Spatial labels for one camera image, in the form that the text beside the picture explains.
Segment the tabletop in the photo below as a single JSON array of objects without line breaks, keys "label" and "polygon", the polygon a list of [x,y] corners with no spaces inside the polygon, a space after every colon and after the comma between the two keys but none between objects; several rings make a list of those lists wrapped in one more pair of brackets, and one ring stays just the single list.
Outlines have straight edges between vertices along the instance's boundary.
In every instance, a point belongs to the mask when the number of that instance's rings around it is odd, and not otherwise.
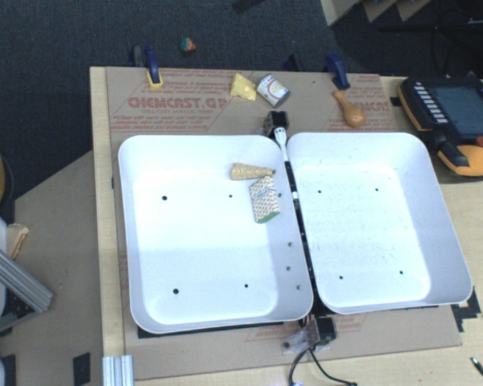
[{"label": "tabletop", "polygon": [[[299,73],[293,77],[301,79]],[[402,77],[382,77],[387,97],[397,96]],[[106,68],[90,69],[91,106],[93,119],[93,155],[97,196],[97,230],[101,283],[101,318],[103,352],[106,356],[126,353],[123,333],[121,282],[118,270],[118,242],[114,193],[109,103]],[[411,124],[400,107],[390,104],[397,131],[411,132]],[[444,173],[444,167],[434,162],[440,189],[445,199],[456,234],[473,278],[482,313],[464,321],[460,334],[462,345],[427,351],[409,351],[366,357],[336,359],[321,362],[325,370],[341,379],[358,384],[436,385],[483,384],[483,378],[472,365],[475,356],[483,365],[483,180],[457,182]],[[138,380],[138,386],[152,385],[286,385],[289,365],[214,372],[192,376]],[[302,363],[295,369],[294,379],[309,386],[335,384],[318,370],[314,363]]]}]

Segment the blue clamp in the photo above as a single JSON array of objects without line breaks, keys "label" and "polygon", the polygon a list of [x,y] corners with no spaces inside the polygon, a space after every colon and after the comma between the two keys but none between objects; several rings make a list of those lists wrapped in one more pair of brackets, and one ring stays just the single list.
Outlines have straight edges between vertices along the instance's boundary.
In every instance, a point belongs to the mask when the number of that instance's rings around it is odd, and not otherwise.
[{"label": "blue clamp", "polygon": [[160,88],[163,85],[163,78],[159,72],[158,60],[154,51],[145,46],[145,65],[147,67],[147,78],[152,88]]},{"label": "blue clamp", "polygon": [[135,68],[146,68],[147,79],[151,88],[160,88],[163,85],[163,78],[159,72],[158,61],[151,47],[135,45],[129,53],[129,66]]},{"label": "blue clamp", "polygon": [[329,70],[329,72],[334,73],[332,82],[340,89],[346,90],[351,85],[347,81],[347,75],[345,74],[344,62],[343,60],[335,54],[330,54],[324,58],[324,70],[323,72]]}]

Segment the black cable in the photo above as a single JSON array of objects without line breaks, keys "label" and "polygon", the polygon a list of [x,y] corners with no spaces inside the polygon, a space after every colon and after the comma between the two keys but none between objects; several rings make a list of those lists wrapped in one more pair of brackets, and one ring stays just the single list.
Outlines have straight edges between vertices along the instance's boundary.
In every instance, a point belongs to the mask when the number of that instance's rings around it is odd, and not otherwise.
[{"label": "black cable", "polygon": [[9,166],[9,163],[7,162],[6,158],[3,157],[3,154],[1,154],[1,158],[2,158],[4,169],[6,170],[6,189],[4,190],[2,202],[0,203],[0,205],[5,206],[13,199],[14,176],[13,176],[13,171]]},{"label": "black cable", "polygon": [[318,366],[318,368],[320,369],[320,371],[324,374],[324,376],[326,376],[328,379],[331,379],[335,382],[338,382],[338,383],[342,383],[342,384],[346,384],[347,386],[357,386],[357,383],[355,382],[349,382],[347,380],[342,380],[342,379],[337,379],[336,377],[332,377],[330,376],[323,368],[322,366],[320,366],[320,363],[319,361],[316,359],[315,357],[315,354],[313,353],[313,349],[308,349],[309,350],[309,354],[312,356],[313,360],[315,361],[316,363],[316,366]]},{"label": "black cable", "polygon": [[342,384],[345,384],[346,386],[357,386],[357,383],[355,382],[349,382],[347,380],[342,380],[342,379],[337,379],[336,377],[332,377],[330,376],[325,370],[324,368],[322,368],[322,366],[320,366],[320,363],[319,361],[316,359],[316,356],[315,354],[313,353],[313,348],[309,348],[305,351],[301,351],[296,357],[295,359],[293,360],[291,366],[290,366],[290,373],[288,375],[288,384],[289,386],[293,386],[295,384],[295,382],[293,381],[293,372],[295,370],[295,367],[297,366],[297,364],[299,363],[299,361],[303,358],[303,356],[306,354],[306,352],[310,353],[310,355],[312,356],[313,358],[313,361],[316,363],[316,366],[320,369],[320,371],[322,372],[322,374],[324,376],[326,376],[328,379],[334,381],[334,382],[338,382],[338,383],[342,383]]},{"label": "black cable", "polygon": [[[453,31],[468,31],[472,26],[476,26],[478,24],[483,25],[483,21],[475,20],[473,18],[473,15],[466,10],[443,10],[440,0],[436,0],[436,11],[437,18],[435,26],[433,27],[433,30],[431,32],[431,57],[435,66],[436,74],[438,76],[448,77],[448,65],[450,59],[452,58],[452,53],[455,51],[455,48],[459,48],[460,52],[467,56],[467,61],[470,61],[472,63],[472,66],[476,68],[476,70],[481,70],[483,68],[483,54],[475,47],[469,46],[464,40],[457,38]],[[452,24],[451,21],[448,21],[448,16],[453,18],[462,18],[464,23]],[[443,66],[440,65],[438,59],[439,56],[436,53],[435,40],[437,35],[442,35],[445,39],[449,40],[452,43],[445,56]]]},{"label": "black cable", "polygon": [[295,382],[293,381],[293,372],[295,370],[295,366],[297,366],[297,363],[303,358],[303,356],[306,354],[307,351],[308,351],[308,349],[306,349],[305,351],[301,351],[295,357],[295,359],[293,359],[293,362],[291,363],[291,366],[290,366],[290,373],[288,374],[288,384],[289,384],[289,386],[293,386],[295,384]]}]

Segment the cardboard sheet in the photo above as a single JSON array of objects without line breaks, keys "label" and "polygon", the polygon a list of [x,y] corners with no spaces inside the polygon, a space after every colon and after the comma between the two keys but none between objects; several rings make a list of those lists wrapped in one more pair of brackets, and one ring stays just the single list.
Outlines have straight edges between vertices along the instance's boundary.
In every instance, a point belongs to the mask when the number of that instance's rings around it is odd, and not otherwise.
[{"label": "cardboard sheet", "polygon": [[[230,96],[233,75],[257,83],[268,72],[161,69],[164,85],[148,86],[142,68],[107,68],[107,89],[119,265],[126,353],[134,357],[136,380],[221,372],[288,364],[283,338],[299,329],[297,322],[272,326],[203,331],[186,335],[140,338],[129,308],[125,229],[118,170],[118,148],[136,134],[253,134],[269,111],[266,100]],[[378,75],[349,75],[346,98],[363,108],[367,122],[347,126],[332,97],[330,73],[272,72],[291,91],[279,110],[287,111],[289,135],[298,132],[395,131],[389,102]],[[376,355],[460,344],[450,306],[335,315],[338,339],[319,352],[320,359]]]},{"label": "cardboard sheet", "polygon": [[26,318],[0,337],[0,357],[15,355],[18,385],[74,384],[76,361],[89,361],[89,384],[100,384],[103,350],[93,153],[17,199],[14,207],[16,220],[30,229],[16,261],[54,297],[47,312]]}]

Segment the patterned packet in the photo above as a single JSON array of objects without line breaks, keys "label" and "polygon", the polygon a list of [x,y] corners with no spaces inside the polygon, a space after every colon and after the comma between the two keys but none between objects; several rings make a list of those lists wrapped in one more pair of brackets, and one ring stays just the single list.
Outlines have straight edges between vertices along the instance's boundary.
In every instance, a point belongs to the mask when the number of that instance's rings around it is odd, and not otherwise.
[{"label": "patterned packet", "polygon": [[250,198],[256,223],[265,223],[279,214],[279,203],[274,180],[270,176],[259,179],[250,186]]}]

